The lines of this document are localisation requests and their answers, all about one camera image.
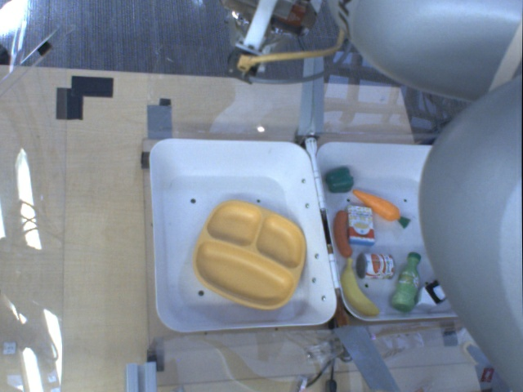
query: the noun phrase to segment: yellow plate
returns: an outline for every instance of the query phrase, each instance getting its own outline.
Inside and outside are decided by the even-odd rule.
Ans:
[[[208,289],[259,310],[275,310],[293,296],[306,242],[292,221],[239,200],[221,203],[198,238],[193,268]]]

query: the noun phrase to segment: green pepper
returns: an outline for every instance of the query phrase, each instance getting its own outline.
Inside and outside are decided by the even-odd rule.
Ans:
[[[354,185],[354,179],[347,167],[334,168],[327,173],[325,180],[331,193],[349,192]]]

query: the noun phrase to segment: green bottle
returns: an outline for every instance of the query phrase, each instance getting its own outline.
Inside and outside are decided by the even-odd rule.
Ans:
[[[392,296],[392,306],[401,312],[410,312],[416,305],[416,295],[419,288],[419,273],[417,266],[422,257],[416,252],[407,256],[407,265],[400,273],[396,291]]]

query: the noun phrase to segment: yellow cable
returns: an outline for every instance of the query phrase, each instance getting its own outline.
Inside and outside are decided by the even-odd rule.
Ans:
[[[275,62],[275,61],[290,61],[290,60],[304,60],[306,58],[316,58],[320,56],[330,56],[342,47],[345,40],[345,34],[340,30],[337,36],[336,45],[327,49],[318,51],[299,51],[299,52],[281,52],[279,54],[267,54],[264,56],[241,56],[238,61],[238,69],[247,73],[254,65]]]

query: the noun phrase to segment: sausage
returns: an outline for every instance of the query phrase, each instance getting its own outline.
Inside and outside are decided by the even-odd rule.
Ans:
[[[348,221],[346,211],[339,211],[334,218],[334,242],[340,254],[347,258],[352,256],[352,248],[346,236]]]

